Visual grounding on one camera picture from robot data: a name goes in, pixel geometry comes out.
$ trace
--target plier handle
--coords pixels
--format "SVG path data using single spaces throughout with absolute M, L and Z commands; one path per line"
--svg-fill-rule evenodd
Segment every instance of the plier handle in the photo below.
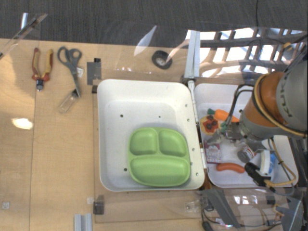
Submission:
M 40 55 L 39 49 L 35 48 L 34 53 L 33 53 L 33 60 L 32 60 L 32 71 L 33 71 L 32 79 L 37 82 L 37 90 L 41 91 L 43 89 L 44 82 L 50 80 L 49 73 L 52 70 L 53 50 L 49 50 L 47 52 L 46 68 L 42 76 L 40 76 L 39 68 L 38 68 L 39 55 Z

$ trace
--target green plate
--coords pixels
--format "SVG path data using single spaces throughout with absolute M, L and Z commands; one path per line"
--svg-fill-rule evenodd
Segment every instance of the green plate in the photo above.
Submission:
M 179 186 L 191 171 L 187 142 L 173 129 L 137 129 L 129 139 L 128 167 L 132 178 L 142 185 Z

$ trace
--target dark gray carpet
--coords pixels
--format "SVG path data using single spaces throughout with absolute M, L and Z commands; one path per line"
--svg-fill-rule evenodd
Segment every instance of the dark gray carpet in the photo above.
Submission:
M 0 37 L 21 14 L 48 13 L 41 40 L 136 44 L 154 25 L 153 44 L 173 46 L 187 29 L 256 26 L 256 0 L 0 0 Z M 308 0 L 258 0 L 259 26 L 307 30 Z

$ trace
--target hot dog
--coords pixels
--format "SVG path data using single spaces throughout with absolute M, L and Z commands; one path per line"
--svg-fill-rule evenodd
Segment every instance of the hot dog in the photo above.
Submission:
M 243 174 L 245 172 L 245 169 L 243 166 L 235 164 L 235 163 L 222 163 L 218 164 L 216 166 L 217 171 L 223 171 L 223 170 L 233 170 L 235 172 Z

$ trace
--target wooden tabletop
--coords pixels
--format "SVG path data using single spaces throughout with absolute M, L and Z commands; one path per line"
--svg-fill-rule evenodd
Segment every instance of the wooden tabletop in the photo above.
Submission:
M 1 39 L 0 46 L 6 41 Z M 79 66 L 85 70 L 79 79 L 82 97 L 65 114 L 58 107 L 75 85 L 68 68 L 56 58 L 61 46 L 80 49 Z M 41 52 L 41 72 L 47 51 L 55 52 L 51 79 L 42 92 L 36 91 L 31 79 L 35 47 Z M 8 209 L 0 209 L 0 230 L 72 231 L 75 214 L 92 213 L 97 121 L 92 86 L 87 85 L 87 62 L 101 58 L 103 78 L 179 81 L 184 73 L 185 50 L 167 73 L 153 67 L 151 56 L 156 49 L 134 56 L 135 48 L 23 40 L 0 60 L 0 202 L 10 202 Z M 28 119 L 33 127 L 17 128 L 13 120 L 18 118 Z M 200 231 L 202 226 L 200 218 L 96 223 L 93 217 L 93 230 Z

